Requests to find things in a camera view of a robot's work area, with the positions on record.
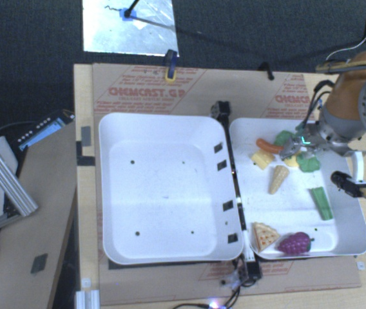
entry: blue clamp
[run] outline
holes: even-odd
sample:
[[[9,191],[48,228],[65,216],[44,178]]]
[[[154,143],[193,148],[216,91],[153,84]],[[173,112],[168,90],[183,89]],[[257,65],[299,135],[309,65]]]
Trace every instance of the blue clamp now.
[[[167,67],[164,75],[165,80],[174,82],[176,80],[177,51],[169,49],[164,56],[163,64]]]
[[[136,18],[137,17],[137,13],[134,9],[131,10],[131,14],[130,14],[130,17],[126,17],[124,16],[124,13],[125,11],[128,10],[128,8],[123,8],[123,9],[120,9],[119,12],[120,12],[120,17],[123,21],[132,21],[133,18]]]

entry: wooden edge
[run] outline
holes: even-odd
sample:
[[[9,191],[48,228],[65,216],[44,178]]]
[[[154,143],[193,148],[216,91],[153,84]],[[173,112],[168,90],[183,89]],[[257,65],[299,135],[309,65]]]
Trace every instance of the wooden edge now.
[[[84,156],[94,156],[93,134],[93,67],[74,66],[75,139],[81,141],[82,127],[91,129],[91,145],[82,147]],[[99,289],[99,255],[97,244],[97,206],[94,166],[77,166],[77,210],[79,228],[80,280],[90,279],[90,287],[81,290]]]

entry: white tray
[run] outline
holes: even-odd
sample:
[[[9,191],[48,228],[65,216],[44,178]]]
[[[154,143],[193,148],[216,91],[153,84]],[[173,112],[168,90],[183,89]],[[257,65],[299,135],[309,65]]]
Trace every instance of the white tray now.
[[[101,120],[99,137],[103,245],[112,261],[214,261],[241,253],[226,138],[216,120],[112,113]]]
[[[250,156],[258,150],[257,138],[275,140],[282,130],[294,132],[296,120],[239,118],[230,127],[233,154],[238,175],[245,219],[253,250],[257,253],[251,224],[262,222],[275,228],[281,236],[305,232],[314,238],[311,251],[288,256],[271,245],[259,256],[265,259],[308,258],[317,256],[357,255],[366,252],[366,223],[359,200],[338,191],[330,181],[334,171],[350,174],[345,158],[333,151],[317,155],[321,169],[303,173],[288,167],[290,174],[276,194],[269,194],[275,165],[284,165],[278,155],[262,171],[253,165]],[[309,193],[310,188],[323,187],[327,193],[334,218],[323,221]]]

